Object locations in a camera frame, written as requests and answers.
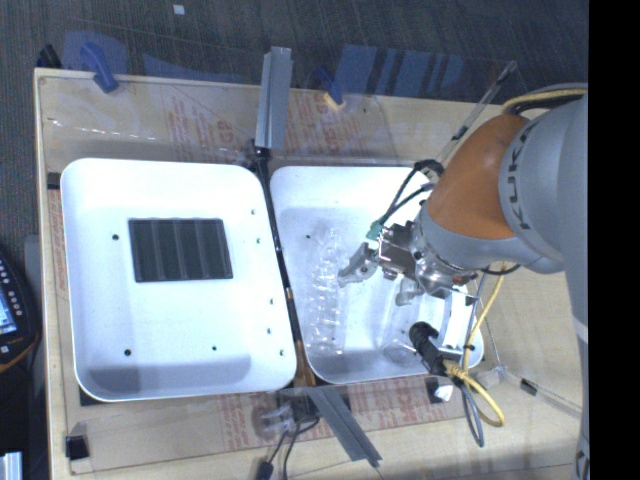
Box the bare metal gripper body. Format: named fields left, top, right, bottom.
left=377, top=219, right=478, bottom=301

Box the clear plastic bottle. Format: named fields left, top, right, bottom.
left=305, top=226, right=352, bottom=357

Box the white plastic tray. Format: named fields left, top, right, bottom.
left=268, top=164, right=486, bottom=386
left=59, top=156, right=299, bottom=403

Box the thin black rod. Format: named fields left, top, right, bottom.
left=254, top=153, right=315, bottom=388

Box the black ribbed rectangular pad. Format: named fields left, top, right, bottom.
left=127, top=217, right=235, bottom=284

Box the brown cardboard board, red print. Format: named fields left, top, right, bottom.
left=42, top=78, right=502, bottom=469

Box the black cylinder on white bracket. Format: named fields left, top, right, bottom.
left=407, top=290, right=474, bottom=378

